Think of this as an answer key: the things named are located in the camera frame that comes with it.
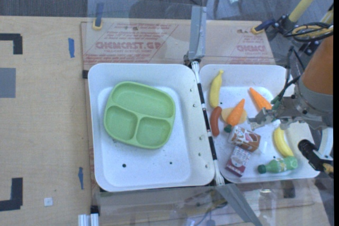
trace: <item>green bottle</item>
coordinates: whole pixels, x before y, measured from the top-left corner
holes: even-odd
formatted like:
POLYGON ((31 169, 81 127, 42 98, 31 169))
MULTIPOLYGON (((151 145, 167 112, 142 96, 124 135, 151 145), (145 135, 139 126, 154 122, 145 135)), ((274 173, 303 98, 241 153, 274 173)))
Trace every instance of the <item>green bottle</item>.
POLYGON ((285 158, 275 158, 267 165, 259 165, 259 173, 281 173, 283 171, 292 170, 298 167, 298 161, 294 156, 287 156, 285 158))

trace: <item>brown sausage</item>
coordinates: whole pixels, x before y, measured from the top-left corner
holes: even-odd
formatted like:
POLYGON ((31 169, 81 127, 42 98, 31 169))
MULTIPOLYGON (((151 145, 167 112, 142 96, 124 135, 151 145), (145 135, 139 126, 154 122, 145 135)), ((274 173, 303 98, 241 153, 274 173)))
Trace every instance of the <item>brown sausage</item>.
POLYGON ((219 126, 218 126, 218 120, 221 115, 222 108, 220 106, 217 106, 213 109, 211 117, 210 117, 210 124, 211 124, 211 130, 212 135, 215 137, 219 135, 219 126))

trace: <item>yellow banana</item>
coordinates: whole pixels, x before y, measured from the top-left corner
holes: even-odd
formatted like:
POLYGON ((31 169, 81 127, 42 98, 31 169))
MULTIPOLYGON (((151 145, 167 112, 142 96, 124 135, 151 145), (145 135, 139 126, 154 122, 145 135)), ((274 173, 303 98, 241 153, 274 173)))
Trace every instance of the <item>yellow banana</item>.
POLYGON ((294 156, 291 148, 285 141, 284 131, 278 127, 273 132, 274 143, 278 151, 284 156, 294 156))
POLYGON ((210 88, 210 105, 211 107, 217 107, 219 105, 219 92, 222 83, 222 74, 224 73, 223 70, 219 70, 218 75, 213 79, 210 88))

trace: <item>orange carrot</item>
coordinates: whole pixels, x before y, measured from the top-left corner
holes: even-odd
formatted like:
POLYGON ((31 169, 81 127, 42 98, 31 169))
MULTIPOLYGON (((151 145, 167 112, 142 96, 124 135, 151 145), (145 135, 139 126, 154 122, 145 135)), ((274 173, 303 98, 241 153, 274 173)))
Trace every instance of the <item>orange carrot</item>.
POLYGON ((255 89, 249 88, 249 92, 252 95, 252 98, 259 110, 263 109, 263 107, 267 110, 272 109, 272 105, 269 103, 269 101, 267 101, 264 96, 262 96, 255 89))
POLYGON ((231 113, 227 117, 227 126, 224 128, 225 132, 230 132, 232 127, 237 125, 240 121, 242 116, 243 110, 245 105, 245 99, 241 99, 241 101, 233 108, 231 113))

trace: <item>green bowl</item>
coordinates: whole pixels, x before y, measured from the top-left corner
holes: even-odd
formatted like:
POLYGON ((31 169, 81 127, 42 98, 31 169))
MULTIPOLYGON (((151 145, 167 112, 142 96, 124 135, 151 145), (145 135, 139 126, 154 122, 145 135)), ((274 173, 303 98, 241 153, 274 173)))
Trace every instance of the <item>green bowl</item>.
POLYGON ((115 140, 146 149, 163 146, 171 136, 175 103, 164 91, 125 81, 109 95, 104 126, 115 140))

